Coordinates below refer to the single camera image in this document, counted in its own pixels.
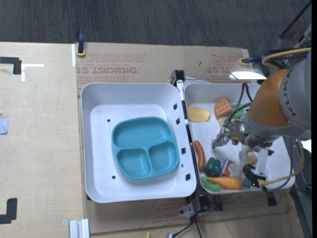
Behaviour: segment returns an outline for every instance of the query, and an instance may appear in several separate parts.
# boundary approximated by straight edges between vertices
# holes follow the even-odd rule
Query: orange object
[[[233,110],[232,106],[228,102],[227,98],[222,97],[221,99],[217,100],[214,106],[214,115],[219,118],[224,116],[225,114],[231,112]]]
[[[279,99],[279,89],[286,72],[287,69],[275,71],[257,91],[248,111],[254,122],[271,127],[284,127],[291,124]]]
[[[206,164],[205,152],[202,145],[197,140],[194,141],[194,147],[198,157],[198,170],[202,172],[204,171]]]
[[[219,184],[222,188],[240,189],[243,186],[242,181],[237,177],[207,177],[207,180]]]

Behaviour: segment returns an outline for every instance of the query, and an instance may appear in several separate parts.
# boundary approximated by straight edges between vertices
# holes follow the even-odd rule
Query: blue plate compartment
[[[178,165],[175,136],[169,124],[161,118],[122,121],[114,127],[111,140],[121,172],[131,179],[161,176]]]

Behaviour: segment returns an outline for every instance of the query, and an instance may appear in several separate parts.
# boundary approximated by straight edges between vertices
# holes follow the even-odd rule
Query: cardboard sheet
[[[248,51],[241,48],[86,43],[85,57],[76,58],[77,94],[80,98],[82,88],[94,82],[165,83],[175,69],[184,70],[193,82],[237,83],[237,80],[230,79],[232,71],[254,71],[251,65],[239,65],[238,59],[245,57],[248,57]],[[81,154],[83,160],[82,131]],[[93,234],[188,223],[188,219],[178,217],[178,209],[187,204],[185,198],[99,204],[87,198],[83,165],[82,177],[84,216],[90,219]],[[245,197],[253,197],[254,200],[241,205]],[[199,221],[287,212],[285,197],[281,195],[278,201],[277,206],[268,207],[266,195],[261,191],[227,196],[223,202],[225,210],[221,214],[211,208],[199,217]]]
[[[17,198],[16,220],[0,225],[1,238],[68,237],[71,219],[82,219],[76,69],[71,45],[1,43],[0,57],[18,57],[25,82],[0,66],[0,215]]]

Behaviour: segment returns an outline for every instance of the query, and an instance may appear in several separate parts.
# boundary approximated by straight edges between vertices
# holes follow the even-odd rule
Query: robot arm
[[[270,75],[244,119],[247,145],[270,144],[281,136],[311,139],[311,56],[290,70]]]
[[[312,137],[311,131],[311,57],[307,57],[291,69],[279,69],[260,86],[242,121],[229,121],[212,141],[212,148],[222,146],[231,139],[241,142],[240,155],[255,151],[261,157],[261,165],[252,170],[253,181],[265,180],[268,149],[281,136],[299,140]]]

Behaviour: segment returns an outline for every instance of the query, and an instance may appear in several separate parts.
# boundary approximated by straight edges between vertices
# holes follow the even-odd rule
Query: white plastic piece
[[[8,117],[0,116],[0,135],[6,135],[8,132]]]
[[[172,232],[168,232],[166,234],[166,238],[173,238],[173,233]]]
[[[268,150],[260,149],[258,151],[258,162],[256,165],[255,173],[260,174],[261,176],[265,175],[266,163],[268,159]]]
[[[182,80],[178,80],[176,82],[176,85],[177,85],[177,88],[179,90],[181,100],[182,101],[185,100],[185,97],[184,97],[184,82]]]
[[[71,220],[69,222],[69,238],[89,238],[89,219]]]
[[[25,82],[25,68],[26,67],[44,67],[43,63],[23,63],[21,64],[21,81]]]
[[[68,227],[69,226],[69,219],[62,219],[61,225],[62,225],[62,227]]]
[[[73,67],[76,67],[76,46],[75,44],[71,45],[71,59]]]

